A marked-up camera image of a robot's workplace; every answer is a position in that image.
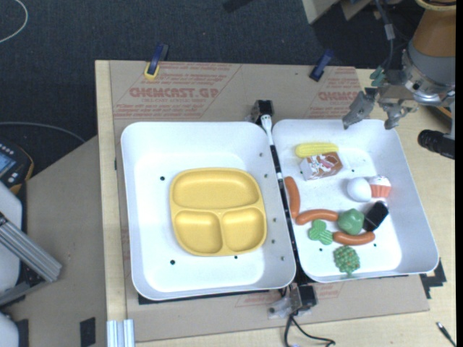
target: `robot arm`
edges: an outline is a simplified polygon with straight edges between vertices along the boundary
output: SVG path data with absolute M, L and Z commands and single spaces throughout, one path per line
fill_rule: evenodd
M 402 69 L 379 69 L 372 74 L 375 87 L 359 93 L 343 117 L 344 128 L 368 117 L 375 103 L 388 115 L 386 129 L 398 126 L 400 118 L 419 106 L 449 107 L 451 133 L 425 130 L 418 142 L 455 159 L 456 0 L 415 1 L 426 10 L 402 55 Z

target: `green toy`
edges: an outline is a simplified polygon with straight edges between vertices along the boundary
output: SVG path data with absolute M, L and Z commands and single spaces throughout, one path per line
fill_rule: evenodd
M 363 213 L 352 208 L 339 215 L 338 226 L 350 235 L 357 235 L 362 230 L 364 219 L 365 215 Z
M 334 262 L 339 271 L 348 276 L 360 269 L 360 258 L 355 249 L 349 246 L 342 246 L 334 251 Z
M 319 240 L 326 246 L 333 243 L 333 233 L 326 230 L 326 222 L 322 220 L 312 221 L 312 228 L 309 229 L 308 235 L 310 239 Z

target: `black carpet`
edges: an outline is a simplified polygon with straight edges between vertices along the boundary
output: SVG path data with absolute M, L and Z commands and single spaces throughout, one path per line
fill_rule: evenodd
M 309 25 L 301 0 L 20 0 L 25 28 L 0 42 L 0 135 L 23 147 L 35 174 L 96 135 L 97 59 L 150 60 L 158 42 L 170 61 L 313 65 L 325 49 L 332 65 L 376 68 L 388 55 L 383 23 L 369 9 L 346 21 L 335 5 Z M 422 10 L 391 7 L 411 38 Z M 0 0 L 0 40 L 23 23 Z M 400 64 L 400 46 L 393 67 Z

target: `brown sausage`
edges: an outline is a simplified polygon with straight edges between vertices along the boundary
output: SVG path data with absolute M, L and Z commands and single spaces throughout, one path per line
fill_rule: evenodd
M 342 231 L 333 233 L 333 240 L 336 243 L 345 244 L 347 246 L 359 246 L 361 244 L 367 244 L 375 240 L 375 233 L 367 231 L 360 235 L 349 235 Z
M 296 224 L 297 225 L 304 225 L 309 221 L 313 220 L 328 220 L 328 221 L 337 221 L 338 220 L 338 213 L 332 210 L 324 210 L 323 208 L 319 208 L 317 210 L 308 210 L 300 213 L 296 217 Z
M 301 208 L 301 197 L 299 190 L 297 188 L 296 182 L 290 176 L 284 178 L 284 185 L 289 195 L 289 212 L 291 217 L 295 218 L 299 215 L 299 210 Z

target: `white ball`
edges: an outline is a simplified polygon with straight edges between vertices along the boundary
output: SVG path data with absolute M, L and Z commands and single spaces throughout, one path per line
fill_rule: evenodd
M 354 177 L 347 183 L 347 194 L 357 202 L 368 202 L 371 200 L 370 184 L 362 177 Z

